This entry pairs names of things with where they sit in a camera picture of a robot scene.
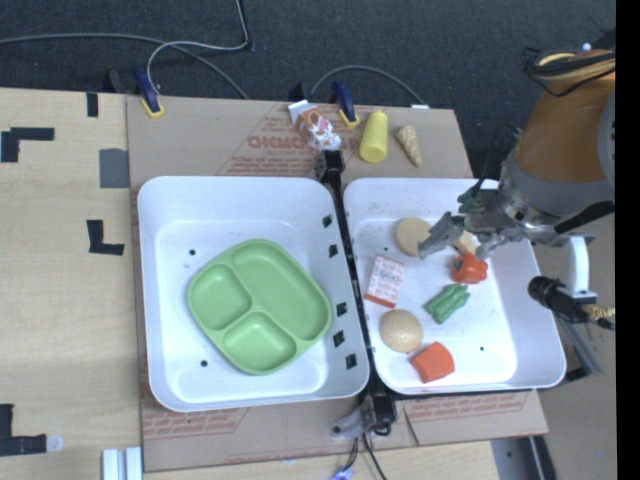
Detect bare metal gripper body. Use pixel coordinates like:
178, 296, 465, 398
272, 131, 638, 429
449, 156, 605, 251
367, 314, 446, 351
459, 188, 557, 247

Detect orange carrot piece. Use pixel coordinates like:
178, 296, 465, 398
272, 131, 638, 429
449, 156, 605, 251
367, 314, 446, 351
410, 341, 457, 385

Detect brown cardboard board, red print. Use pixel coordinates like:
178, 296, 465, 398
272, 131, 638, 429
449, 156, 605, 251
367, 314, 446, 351
125, 95, 550, 473

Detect black cylinder on white bracket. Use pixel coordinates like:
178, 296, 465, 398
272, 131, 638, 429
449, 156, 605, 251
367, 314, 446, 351
527, 234, 599, 325

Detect black block with thin wires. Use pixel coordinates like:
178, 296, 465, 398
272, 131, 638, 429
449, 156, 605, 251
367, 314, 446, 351
318, 149, 347, 185
366, 392, 399, 437

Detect green divided plate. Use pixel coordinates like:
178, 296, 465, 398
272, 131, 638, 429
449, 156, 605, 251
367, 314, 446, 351
186, 238, 334, 377

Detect yellow squeeze bottle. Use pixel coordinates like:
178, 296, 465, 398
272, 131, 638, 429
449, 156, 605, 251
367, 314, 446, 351
358, 109, 389, 165

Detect orange bell pepper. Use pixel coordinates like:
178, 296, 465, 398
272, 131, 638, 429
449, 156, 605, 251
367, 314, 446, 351
449, 252, 489, 286

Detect green asparagus bundle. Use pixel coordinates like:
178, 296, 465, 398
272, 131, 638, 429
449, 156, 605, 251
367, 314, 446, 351
423, 283, 472, 325

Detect cream toy food piece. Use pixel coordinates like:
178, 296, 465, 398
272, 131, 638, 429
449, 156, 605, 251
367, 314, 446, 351
452, 230, 479, 256

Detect beige ice cream cone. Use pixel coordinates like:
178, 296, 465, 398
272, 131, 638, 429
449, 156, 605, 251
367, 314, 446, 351
394, 124, 424, 168

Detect tan round biscuit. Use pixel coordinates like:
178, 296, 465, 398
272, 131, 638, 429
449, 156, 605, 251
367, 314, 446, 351
394, 217, 434, 258

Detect white plastic tray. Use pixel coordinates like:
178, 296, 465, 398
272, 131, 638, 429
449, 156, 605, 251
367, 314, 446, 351
342, 176, 568, 396
137, 175, 371, 413

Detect thin black rod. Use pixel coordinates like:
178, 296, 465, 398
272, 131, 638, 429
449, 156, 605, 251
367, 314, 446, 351
327, 167, 384, 400

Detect orange and white packet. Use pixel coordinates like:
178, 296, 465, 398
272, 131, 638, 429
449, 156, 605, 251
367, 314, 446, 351
363, 253, 407, 309

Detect white and orange carton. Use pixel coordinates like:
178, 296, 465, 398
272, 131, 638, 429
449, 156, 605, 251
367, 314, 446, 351
287, 99, 343, 153

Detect tan bread roll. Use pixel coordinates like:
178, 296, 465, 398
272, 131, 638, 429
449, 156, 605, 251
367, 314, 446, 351
378, 308, 425, 354

